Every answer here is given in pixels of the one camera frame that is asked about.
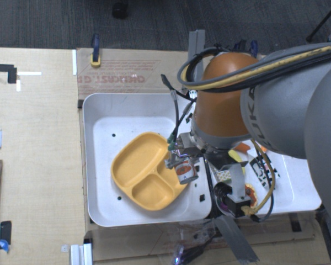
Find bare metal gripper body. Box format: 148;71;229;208
170;132;208;165

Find white and orange small can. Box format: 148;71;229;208
174;160;199;185

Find white carton with green dots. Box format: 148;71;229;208
209;164;233;182

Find yellow divided plate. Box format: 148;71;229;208
110;131;189;212

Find yellow banana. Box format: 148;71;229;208
227;149;247;176

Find purple grapes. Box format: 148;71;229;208
216;199;231;215

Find orange carrot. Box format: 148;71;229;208
233;142;251;153

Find orange round biscuit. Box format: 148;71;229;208
244;183;259;207

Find black and white packet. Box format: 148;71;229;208
249;155;280;189

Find white plastic tray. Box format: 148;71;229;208
206;139;323;218
82;92;212;228

